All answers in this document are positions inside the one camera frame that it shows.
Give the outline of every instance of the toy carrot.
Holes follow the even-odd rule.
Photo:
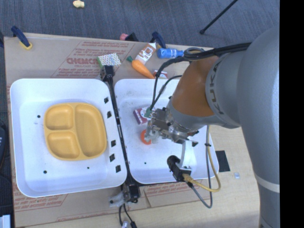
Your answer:
[[[132,67],[140,74],[146,76],[147,78],[155,78],[153,74],[146,68],[146,66],[140,60],[133,60]]]

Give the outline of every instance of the orange object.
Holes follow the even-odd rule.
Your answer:
[[[146,68],[144,64],[140,60],[133,60],[132,67],[139,72],[140,74],[146,76],[147,78],[155,78],[153,74]]]
[[[142,133],[141,133],[141,140],[144,144],[151,144],[151,140],[149,142],[145,141],[144,139],[144,134],[146,133],[146,130],[143,130]]]

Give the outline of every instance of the black cable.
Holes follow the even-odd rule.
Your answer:
[[[225,53],[247,50],[247,48],[250,46],[250,44],[251,43],[236,44],[236,45],[227,46],[227,47],[214,48],[214,49],[199,52],[199,53],[190,53],[189,51],[184,51],[183,58],[186,59],[187,61],[194,61],[194,60],[200,60],[200,59],[211,57],[211,56],[219,57]]]
[[[122,207],[123,206],[120,206],[119,210],[118,210],[118,213],[119,213],[119,223],[120,223],[121,226],[123,226],[123,222],[122,222],[122,218],[121,218]]]
[[[127,209],[125,208],[125,204],[123,204],[123,209],[124,209],[126,215],[129,217],[130,221],[133,222],[133,220],[131,219],[131,217],[129,216],[129,214],[127,212]]]
[[[130,225],[131,225],[131,227],[132,227],[132,228],[137,228],[135,222],[134,222],[134,221],[131,219],[131,217],[129,216],[129,214],[128,214],[128,212],[127,212],[127,209],[126,209],[126,207],[125,207],[125,204],[123,204],[122,206],[119,207],[119,223],[120,223],[120,225],[123,226],[123,221],[122,221],[122,218],[121,218],[122,207],[123,207],[123,209],[124,209],[126,215],[128,216],[128,218],[130,219],[130,222],[131,222]]]
[[[156,99],[152,102],[152,104],[151,104],[151,106],[150,106],[150,110],[152,110],[153,107],[155,106],[156,102],[158,101],[158,99],[159,99],[160,96],[162,95],[163,91],[165,90],[165,87],[167,86],[167,84],[168,84],[171,80],[173,80],[173,79],[175,79],[175,78],[180,78],[181,76],[182,76],[182,75],[176,75],[176,76],[173,76],[173,77],[169,78],[169,79],[166,81],[166,83],[161,87],[161,90],[159,91],[159,93],[158,93]]]
[[[199,51],[199,52],[204,52],[205,50],[203,48],[198,48],[198,47],[190,47],[184,50],[184,54],[192,54],[191,51]]]
[[[176,57],[176,58],[172,58],[169,59],[168,61],[164,62],[161,67],[158,69],[157,73],[155,74],[155,83],[154,83],[154,90],[153,90],[153,99],[152,99],[152,103],[151,106],[149,107],[150,111],[152,111],[153,109],[153,105],[155,105],[155,97],[156,97],[156,86],[157,86],[157,80],[160,77],[162,70],[166,67],[168,67],[169,65],[173,64],[173,63],[179,63],[179,62],[183,62],[183,61],[188,61],[187,59],[185,59],[184,57]]]
[[[208,184],[209,184],[209,188],[211,188],[211,178],[210,178],[210,169],[209,169],[209,161],[208,161],[208,147],[211,146],[208,142],[208,140],[206,139],[206,163],[207,163],[207,173],[208,173]],[[201,195],[197,192],[197,190],[195,189],[194,185],[191,182],[187,182],[187,185],[195,192],[195,194],[198,196],[198,198],[200,199],[200,201],[208,208],[212,208],[213,205],[213,198],[212,198],[212,192],[209,192],[210,195],[210,204],[208,205],[205,200],[201,197]]]

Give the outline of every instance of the yellow divided plate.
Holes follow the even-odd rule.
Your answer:
[[[44,133],[48,150],[61,160],[95,158],[107,146],[103,117],[95,106],[87,103],[63,103],[48,108]]]

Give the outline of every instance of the black metal rod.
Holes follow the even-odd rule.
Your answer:
[[[217,15],[204,29],[200,31],[200,34],[204,34],[205,31],[215,22],[217,21],[228,9],[232,7],[233,4],[235,4],[238,0],[233,0],[222,12],[220,12],[219,15]]]
[[[124,137],[123,137],[123,133],[122,133],[122,129],[121,129],[121,123],[120,123],[120,117],[119,117],[119,113],[118,113],[115,92],[114,92],[113,76],[106,75],[106,81],[108,82],[108,84],[110,86],[110,95],[111,95],[112,105],[113,105],[113,109],[114,109],[114,113],[115,113],[119,136],[120,136],[120,143],[122,145],[122,150],[123,150],[123,155],[124,155],[123,157],[124,157],[124,161],[125,161],[125,165],[126,165],[126,169],[127,169],[127,178],[126,178],[125,184],[127,186],[130,186],[130,185],[142,186],[142,184],[138,183],[131,174],[126,146],[124,144]]]
[[[4,35],[2,34],[2,32],[0,31],[0,47],[4,47]]]

